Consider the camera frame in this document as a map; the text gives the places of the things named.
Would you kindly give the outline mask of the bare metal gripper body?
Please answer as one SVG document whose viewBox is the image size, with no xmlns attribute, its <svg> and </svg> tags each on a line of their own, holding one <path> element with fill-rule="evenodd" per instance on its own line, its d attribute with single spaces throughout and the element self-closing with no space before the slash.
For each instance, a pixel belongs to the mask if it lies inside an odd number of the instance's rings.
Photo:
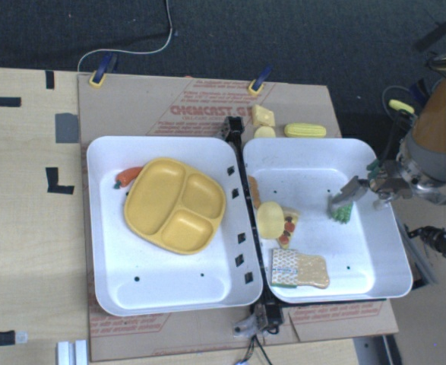
<svg viewBox="0 0 446 365">
<path fill-rule="evenodd" d="M 433 205 L 446 205 L 446 193 L 441 190 L 443 182 L 423 174 L 400 174 L 380 171 L 369 174 L 370 189 L 384 202 L 421 198 Z"/>
</svg>

